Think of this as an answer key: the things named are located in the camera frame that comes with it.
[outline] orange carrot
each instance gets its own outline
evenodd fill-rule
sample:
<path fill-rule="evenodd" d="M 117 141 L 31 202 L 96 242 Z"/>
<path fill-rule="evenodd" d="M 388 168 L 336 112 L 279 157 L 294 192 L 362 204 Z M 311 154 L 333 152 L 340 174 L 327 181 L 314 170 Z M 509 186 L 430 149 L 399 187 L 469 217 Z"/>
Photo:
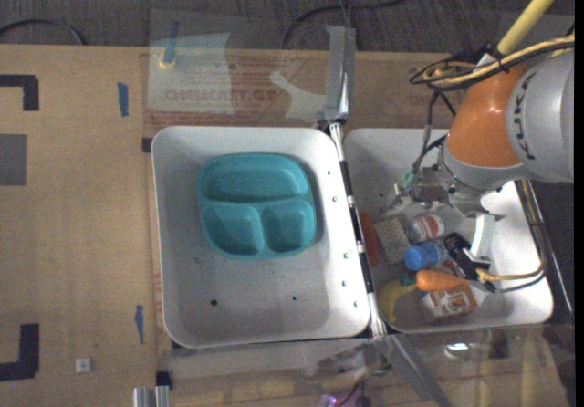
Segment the orange carrot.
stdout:
<path fill-rule="evenodd" d="M 375 226 L 369 214 L 359 212 L 359 222 L 363 232 L 363 239 L 367 247 L 367 258 L 371 267 L 375 267 L 380 263 L 381 245 L 380 239 L 375 232 Z"/>
<path fill-rule="evenodd" d="M 416 287 L 424 292 L 446 290 L 463 284 L 468 284 L 468 281 L 444 272 L 422 269 L 416 273 Z"/>

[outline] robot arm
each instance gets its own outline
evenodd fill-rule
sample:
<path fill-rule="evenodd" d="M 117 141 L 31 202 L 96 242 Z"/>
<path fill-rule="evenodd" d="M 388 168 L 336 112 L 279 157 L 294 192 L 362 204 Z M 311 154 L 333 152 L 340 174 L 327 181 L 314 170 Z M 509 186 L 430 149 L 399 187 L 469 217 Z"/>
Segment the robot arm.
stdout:
<path fill-rule="evenodd" d="M 574 181 L 574 52 L 469 88 L 443 144 L 437 182 L 463 215 L 506 182 Z"/>

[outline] cardboard surface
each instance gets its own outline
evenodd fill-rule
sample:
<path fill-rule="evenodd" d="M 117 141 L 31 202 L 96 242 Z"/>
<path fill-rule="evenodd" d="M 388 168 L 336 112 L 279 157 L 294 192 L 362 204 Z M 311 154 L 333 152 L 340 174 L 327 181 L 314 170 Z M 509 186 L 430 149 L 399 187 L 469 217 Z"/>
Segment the cardboard surface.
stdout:
<path fill-rule="evenodd" d="M 162 68 L 160 50 L 141 58 L 144 135 L 172 125 L 311 126 L 324 107 L 329 53 L 209 50 L 178 56 Z M 353 112 L 347 130 L 421 128 L 432 94 L 409 79 L 444 54 L 358 53 Z M 455 107 L 458 94 L 450 97 Z M 450 126 L 444 104 L 436 128 Z"/>
<path fill-rule="evenodd" d="M 40 111 L 22 110 L 20 89 L 0 89 L 0 133 L 28 142 L 27 185 L 0 186 L 0 361 L 16 358 L 20 324 L 40 325 L 40 371 L 0 382 L 3 406 L 130 405 L 135 386 L 154 385 L 140 52 L 0 47 L 0 73 L 40 82 Z M 85 357 L 93 372 L 76 374 Z"/>

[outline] teal plate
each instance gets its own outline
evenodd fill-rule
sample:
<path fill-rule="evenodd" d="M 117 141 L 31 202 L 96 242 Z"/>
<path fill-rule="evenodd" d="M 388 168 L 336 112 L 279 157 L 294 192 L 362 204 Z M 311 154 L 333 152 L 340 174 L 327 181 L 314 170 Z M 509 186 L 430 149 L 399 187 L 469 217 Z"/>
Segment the teal plate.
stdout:
<path fill-rule="evenodd" d="M 314 242 L 317 215 L 310 182 L 285 155 L 217 157 L 201 170 L 197 193 L 204 235 L 224 256 L 291 256 Z"/>

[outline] metal bracket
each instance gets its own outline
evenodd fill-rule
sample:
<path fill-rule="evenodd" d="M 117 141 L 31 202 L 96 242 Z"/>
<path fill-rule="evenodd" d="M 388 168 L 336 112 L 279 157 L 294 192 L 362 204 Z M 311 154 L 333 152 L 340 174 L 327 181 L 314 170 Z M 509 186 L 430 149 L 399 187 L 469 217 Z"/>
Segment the metal bracket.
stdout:
<path fill-rule="evenodd" d="M 448 203 L 448 193 L 438 182 L 436 172 L 431 167 L 423 167 L 417 172 L 410 196 L 418 203 L 433 201 Z"/>
<path fill-rule="evenodd" d="M 348 27 L 327 26 L 327 32 L 330 34 L 327 100 L 318 119 L 333 122 L 346 120 L 352 110 L 357 40 L 355 29 Z"/>
<path fill-rule="evenodd" d="M 470 254 L 474 258 L 485 256 L 491 247 L 495 233 L 495 216 L 492 214 L 478 214 L 474 230 L 473 244 Z"/>
<path fill-rule="evenodd" d="M 345 152 L 343 149 L 343 129 L 339 121 L 333 122 L 328 127 L 330 131 L 330 138 L 337 147 L 337 155 L 339 156 L 339 164 L 345 184 L 345 191 L 347 192 L 347 203 L 349 204 L 349 213 L 351 222 L 353 223 L 353 230 L 355 232 L 355 240 L 357 242 L 357 250 L 359 252 L 361 271 L 363 273 L 363 280 L 367 288 L 367 299 L 370 307 L 370 330 L 371 337 L 376 340 L 387 336 L 387 327 L 381 319 L 377 297 L 375 295 L 375 287 L 373 286 L 373 279 L 371 278 L 371 271 L 369 267 L 369 260 L 367 258 L 367 248 L 365 240 L 363 239 L 363 231 L 359 220 L 359 211 L 355 204 L 353 191 L 350 184 L 349 168 L 347 160 L 345 159 Z"/>
<path fill-rule="evenodd" d="M 133 407 L 170 407 L 170 387 L 156 386 L 154 389 L 134 388 L 132 405 Z"/>

